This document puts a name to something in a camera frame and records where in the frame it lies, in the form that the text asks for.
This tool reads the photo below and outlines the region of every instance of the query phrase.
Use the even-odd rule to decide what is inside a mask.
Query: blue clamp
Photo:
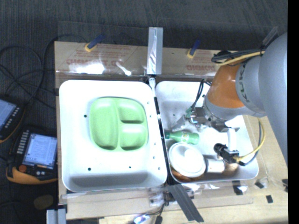
[[[85,50],[87,52],[91,52],[97,46],[97,44],[100,43],[104,38],[105,38],[104,35],[97,36],[90,43],[85,45]]]
[[[200,45],[200,39],[196,39],[193,47],[188,51],[187,56],[189,58],[193,58],[195,56],[196,49],[199,47],[199,45]]]

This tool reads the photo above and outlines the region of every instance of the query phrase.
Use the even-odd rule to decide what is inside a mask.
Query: white sink basin
[[[92,103],[102,97],[129,98],[144,107],[148,127],[148,141],[144,145],[127,151],[95,145],[90,135],[89,112]],[[59,103],[62,180],[68,190],[156,187],[166,181],[157,113],[148,85],[133,81],[69,80],[59,89]]]
[[[182,82],[182,81],[162,81],[156,86],[157,100],[161,113],[161,121],[163,129],[171,131],[171,127],[181,118],[185,111],[192,105],[196,98],[200,82]],[[204,85],[202,94],[206,94],[209,89],[208,85]],[[196,107],[201,107],[203,98],[201,97]],[[226,122],[227,126],[240,128],[235,132],[236,146],[232,150],[237,149],[240,156],[250,153],[253,150],[247,128],[243,116],[237,116]],[[186,123],[185,129],[191,133],[197,133],[195,125]],[[169,149],[175,141],[165,140],[166,147]],[[208,158],[217,159],[214,151],[216,143],[228,144],[228,134],[220,133],[211,127],[203,129],[199,133],[199,143],[194,145],[198,151]],[[254,159],[249,165],[240,166],[233,175],[206,174],[197,183],[211,183],[221,181],[249,180],[254,179],[259,172],[257,160]]]

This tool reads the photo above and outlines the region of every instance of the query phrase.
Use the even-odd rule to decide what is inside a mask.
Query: black device
[[[237,163],[235,157],[239,157],[238,150],[229,150],[224,144],[217,143],[214,145],[214,151],[227,163]]]
[[[24,126],[10,151],[7,178],[20,184],[56,181],[56,131]]]
[[[0,96],[0,143],[18,128],[25,113],[25,105],[12,98]]]

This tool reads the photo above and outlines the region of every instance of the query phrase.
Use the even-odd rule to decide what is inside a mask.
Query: black floor
[[[199,37],[201,49],[253,49],[273,28],[280,35],[287,32],[288,0],[0,0],[0,95],[27,102],[29,94],[16,83],[10,86],[12,76],[31,72],[19,81],[38,85],[42,73],[33,71],[47,69],[42,88],[50,92],[39,90],[38,100],[31,99],[26,123],[56,128],[51,41],[63,34],[72,36],[60,40],[75,42],[98,35],[79,28],[88,24],[123,27],[127,32],[120,40],[130,45],[147,44],[130,28],[154,26],[164,28],[165,47],[188,48]],[[0,223],[43,224],[45,210],[37,210],[33,201],[43,195],[55,200],[56,184],[9,185],[5,159],[11,142],[0,144]]]

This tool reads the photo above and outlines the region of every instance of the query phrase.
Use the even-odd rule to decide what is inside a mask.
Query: green divided tray
[[[148,142],[145,110],[133,99],[95,100],[90,108],[89,127],[92,141],[106,150],[136,150]]]

